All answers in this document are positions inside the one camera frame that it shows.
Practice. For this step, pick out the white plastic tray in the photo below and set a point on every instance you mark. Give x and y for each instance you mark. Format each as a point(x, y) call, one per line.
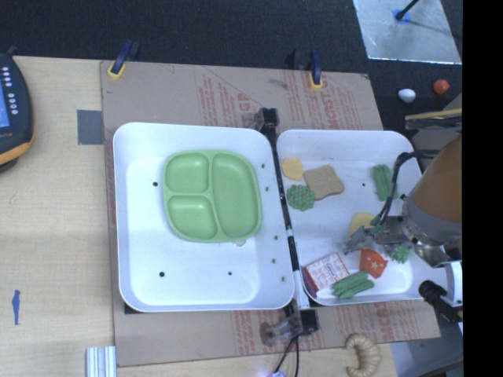
point(326, 226)
point(196, 277)

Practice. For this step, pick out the green broccoli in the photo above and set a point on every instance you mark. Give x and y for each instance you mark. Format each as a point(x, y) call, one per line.
point(400, 253)

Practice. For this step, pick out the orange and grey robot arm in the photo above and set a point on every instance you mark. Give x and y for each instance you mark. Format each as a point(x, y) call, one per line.
point(438, 183)

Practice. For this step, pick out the yellow round toy food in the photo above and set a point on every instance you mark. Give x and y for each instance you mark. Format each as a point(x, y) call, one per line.
point(359, 221)

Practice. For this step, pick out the green divided plate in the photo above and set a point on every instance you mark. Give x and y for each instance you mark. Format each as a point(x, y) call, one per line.
point(232, 195)

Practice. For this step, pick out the tan croissant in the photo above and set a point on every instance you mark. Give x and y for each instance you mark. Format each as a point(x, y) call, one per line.
point(369, 353)

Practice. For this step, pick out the orange and white carton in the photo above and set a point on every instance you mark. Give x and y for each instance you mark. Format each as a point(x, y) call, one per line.
point(326, 271)

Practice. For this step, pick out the thin black and white rod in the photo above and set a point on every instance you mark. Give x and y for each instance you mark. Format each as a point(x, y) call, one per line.
point(286, 214)

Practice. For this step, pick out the small orange toy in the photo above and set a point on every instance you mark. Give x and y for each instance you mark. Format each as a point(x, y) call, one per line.
point(441, 86)

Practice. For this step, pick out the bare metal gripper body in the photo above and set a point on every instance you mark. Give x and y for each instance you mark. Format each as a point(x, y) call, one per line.
point(395, 232)

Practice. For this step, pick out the green beans bundle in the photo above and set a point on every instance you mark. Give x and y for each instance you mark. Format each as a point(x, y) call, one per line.
point(382, 182)
point(352, 285)

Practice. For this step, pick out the round green peas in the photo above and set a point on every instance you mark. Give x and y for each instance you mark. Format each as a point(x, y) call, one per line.
point(300, 198)

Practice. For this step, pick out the white egg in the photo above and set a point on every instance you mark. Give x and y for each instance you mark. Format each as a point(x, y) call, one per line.
point(407, 95)

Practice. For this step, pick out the yellow biscuit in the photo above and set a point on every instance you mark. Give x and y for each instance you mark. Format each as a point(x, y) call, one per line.
point(292, 168)

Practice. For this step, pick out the tan bread slice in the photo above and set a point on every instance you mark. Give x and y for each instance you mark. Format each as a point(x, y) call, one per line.
point(324, 182)

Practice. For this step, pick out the black cylinder on white bracket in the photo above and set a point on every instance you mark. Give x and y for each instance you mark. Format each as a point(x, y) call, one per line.
point(434, 292)

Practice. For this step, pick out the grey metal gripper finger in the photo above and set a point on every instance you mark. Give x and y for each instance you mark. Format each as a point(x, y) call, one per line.
point(363, 231)
point(355, 244)

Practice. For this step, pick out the brown cardboard board red print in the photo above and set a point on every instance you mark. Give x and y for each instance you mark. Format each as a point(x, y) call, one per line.
point(188, 92)

